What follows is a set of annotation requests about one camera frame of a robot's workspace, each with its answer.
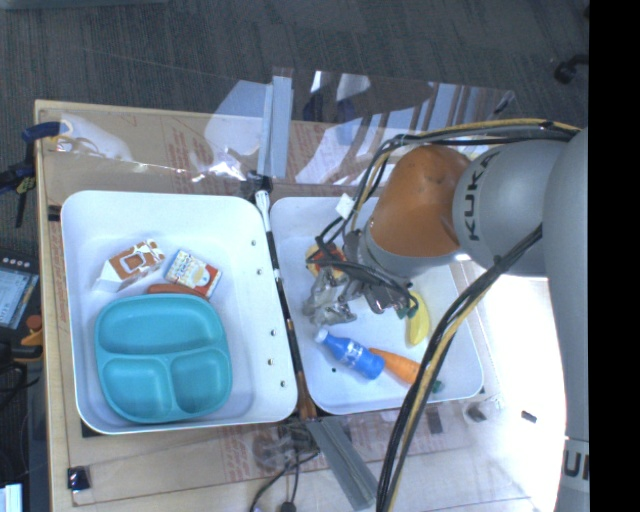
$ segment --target bottle cap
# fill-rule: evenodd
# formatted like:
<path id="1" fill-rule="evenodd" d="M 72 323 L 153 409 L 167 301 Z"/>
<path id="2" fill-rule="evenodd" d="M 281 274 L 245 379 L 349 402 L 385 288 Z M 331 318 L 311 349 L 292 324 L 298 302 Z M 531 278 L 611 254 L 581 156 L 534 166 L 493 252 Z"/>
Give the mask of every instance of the bottle cap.
<path id="1" fill-rule="evenodd" d="M 329 331 L 327 331 L 324 327 L 320 327 L 320 329 L 318 329 L 318 332 L 316 333 L 314 341 L 316 343 L 323 343 L 325 338 L 327 337 L 327 334 L 329 334 Z"/>

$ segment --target brown and white carton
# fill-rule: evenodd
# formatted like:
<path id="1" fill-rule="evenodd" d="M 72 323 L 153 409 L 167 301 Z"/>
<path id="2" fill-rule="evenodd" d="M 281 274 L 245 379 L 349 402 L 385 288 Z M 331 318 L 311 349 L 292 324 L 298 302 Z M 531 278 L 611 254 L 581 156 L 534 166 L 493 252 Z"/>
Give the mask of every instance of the brown and white carton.
<path id="1" fill-rule="evenodd" d="M 93 289 L 118 292 L 157 270 L 164 259 L 164 252 L 155 240 L 139 242 L 105 262 Z"/>

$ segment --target white surface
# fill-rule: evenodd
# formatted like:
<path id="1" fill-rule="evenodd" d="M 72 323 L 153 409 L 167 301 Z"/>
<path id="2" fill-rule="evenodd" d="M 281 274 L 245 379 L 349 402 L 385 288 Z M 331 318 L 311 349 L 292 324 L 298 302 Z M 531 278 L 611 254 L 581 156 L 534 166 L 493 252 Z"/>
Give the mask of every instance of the white surface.
<path id="1" fill-rule="evenodd" d="M 251 203 L 230 196 L 83 191 L 63 205 L 62 236 L 76 403 L 89 427 L 106 434 L 176 430 L 273 422 L 293 411 L 297 387 L 284 319 L 262 218 Z M 118 293 L 91 289 L 105 260 L 147 238 L 155 239 L 167 255 L 158 271 Z M 227 334 L 231 395 L 218 411 L 193 420 L 132 423 L 117 415 L 102 393 L 93 345 L 95 319 L 113 300 L 165 282 L 179 249 L 222 271 L 210 302 Z"/>
<path id="2" fill-rule="evenodd" d="M 368 380 L 352 369 L 341 366 L 332 359 L 328 351 L 313 341 L 316 328 L 302 314 L 302 304 L 309 296 L 314 281 L 304 264 L 305 253 L 314 244 L 314 237 L 336 218 L 337 201 L 338 198 L 288 197 L 277 201 L 271 210 L 283 285 L 296 329 L 309 392 L 319 407 L 332 414 L 399 407 L 408 385 L 386 371 L 377 379 Z M 368 219 L 374 204 L 375 200 L 370 200 L 364 205 L 359 216 L 360 227 Z M 337 239 L 336 243 L 340 246 L 341 239 Z M 414 290 L 425 300 L 431 317 L 432 332 L 458 296 L 450 267 L 429 269 L 414 280 Z M 331 334 L 350 337 L 366 347 L 395 352 L 415 361 L 422 359 L 426 343 L 410 345 L 406 341 L 406 320 L 400 320 L 393 310 L 376 315 L 371 312 L 364 298 L 349 305 L 358 319 L 329 326 Z M 443 382 L 444 387 L 439 393 L 431 395 L 432 402 L 469 398 L 482 388 L 482 366 L 466 322 L 456 334 L 438 380 Z"/>

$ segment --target orange object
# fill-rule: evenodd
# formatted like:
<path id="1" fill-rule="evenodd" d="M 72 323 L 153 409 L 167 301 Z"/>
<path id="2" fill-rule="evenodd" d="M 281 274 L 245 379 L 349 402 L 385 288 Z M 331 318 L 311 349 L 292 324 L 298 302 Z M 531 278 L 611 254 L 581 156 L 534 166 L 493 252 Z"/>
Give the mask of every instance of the orange object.
<path id="1" fill-rule="evenodd" d="M 384 359 L 384 367 L 396 377 L 408 384 L 413 384 L 416 381 L 418 371 L 420 370 L 420 363 L 408 357 L 387 352 L 386 350 L 369 348 L 369 351 L 382 357 L 382 359 Z"/>

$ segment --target gray floor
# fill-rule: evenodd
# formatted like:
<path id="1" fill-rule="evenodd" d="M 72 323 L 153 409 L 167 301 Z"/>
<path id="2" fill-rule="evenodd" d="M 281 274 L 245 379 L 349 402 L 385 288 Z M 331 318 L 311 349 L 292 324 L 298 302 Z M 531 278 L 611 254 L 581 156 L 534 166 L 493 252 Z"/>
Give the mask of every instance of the gray floor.
<path id="1" fill-rule="evenodd" d="M 524 116 L 585 127 L 589 68 L 579 67 L 566 85 L 553 73 L 589 51 L 586 6 L 169 0 L 0 10 L 0 171 L 24 157 L 20 133 L 33 124 L 37 98 L 213 112 L 220 100 L 214 77 L 266 82 L 276 66 L 509 89 Z M 13 192 L 0 196 L 0 247 L 37 255 L 35 194 L 20 229 L 13 227 L 17 204 Z M 16 411 L 0 415 L 0 447 L 19 439 Z"/>

